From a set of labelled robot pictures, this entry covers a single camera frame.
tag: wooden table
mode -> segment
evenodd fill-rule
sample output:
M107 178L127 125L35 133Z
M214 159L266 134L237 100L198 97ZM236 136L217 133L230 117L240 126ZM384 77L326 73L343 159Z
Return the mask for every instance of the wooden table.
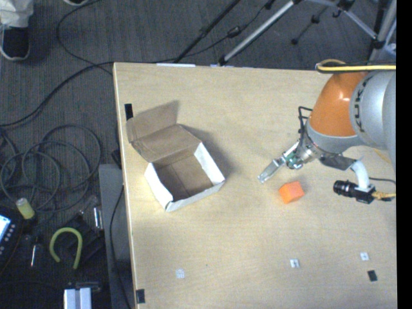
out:
M132 63L115 63L114 74L139 308L397 308L396 201L338 196L334 181L356 182L354 173L318 161L257 179L297 140L297 107L313 107L329 75ZM178 123L203 140L227 180L216 194L168 213L144 178L147 162L127 141L124 104L138 113L174 100ZM370 176L395 179L372 148L345 155L363 156ZM305 195L284 204L278 189L295 180Z

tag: cardboard box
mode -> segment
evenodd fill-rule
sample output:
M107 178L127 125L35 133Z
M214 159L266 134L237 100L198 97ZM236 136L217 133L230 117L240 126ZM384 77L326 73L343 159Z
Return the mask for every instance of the cardboard box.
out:
M144 176L167 212L217 192L225 182L201 140L177 124L177 104L141 112L126 123L127 138L149 163Z

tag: green hook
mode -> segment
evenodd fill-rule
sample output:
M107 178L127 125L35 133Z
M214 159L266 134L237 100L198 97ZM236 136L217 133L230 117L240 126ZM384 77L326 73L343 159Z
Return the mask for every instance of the green hook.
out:
M73 264L73 269L77 269L80 263L80 255L82 253L83 237L81 233L77 231L76 229L64 227L56 231L50 240L50 245L49 245L50 254L56 262L61 261L60 258L57 256L56 252L54 251L54 243L56 242L57 237L59 237L59 235L62 234L63 232L71 232L77 236L77 253L76 253L75 262Z

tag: orange cube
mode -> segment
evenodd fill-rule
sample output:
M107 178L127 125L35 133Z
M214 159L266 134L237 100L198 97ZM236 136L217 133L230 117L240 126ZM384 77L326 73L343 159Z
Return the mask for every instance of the orange cube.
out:
M304 192L299 181L285 183L279 189L282 200L284 203L290 203L291 201L298 200L304 195Z

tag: box lid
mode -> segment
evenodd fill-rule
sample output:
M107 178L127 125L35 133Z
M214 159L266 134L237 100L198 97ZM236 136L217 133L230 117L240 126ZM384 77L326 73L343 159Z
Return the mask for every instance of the box lid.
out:
M177 102L158 106L126 122L127 138L146 161L170 163L193 154L201 143L176 122Z

